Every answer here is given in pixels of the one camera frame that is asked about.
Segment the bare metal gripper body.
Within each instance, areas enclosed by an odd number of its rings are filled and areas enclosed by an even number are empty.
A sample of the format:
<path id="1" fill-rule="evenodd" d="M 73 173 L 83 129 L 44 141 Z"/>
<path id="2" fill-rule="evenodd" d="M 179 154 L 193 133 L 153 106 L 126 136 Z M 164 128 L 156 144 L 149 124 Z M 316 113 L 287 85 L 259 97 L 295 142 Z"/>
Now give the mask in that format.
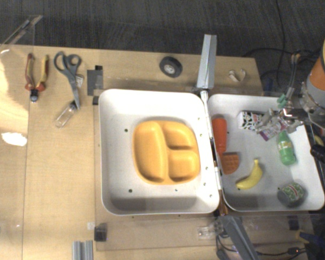
<path id="1" fill-rule="evenodd" d="M 310 124 L 325 126 L 325 109 L 305 90 L 290 97 L 282 95 L 279 99 L 279 108 L 279 116 L 289 126 Z"/>

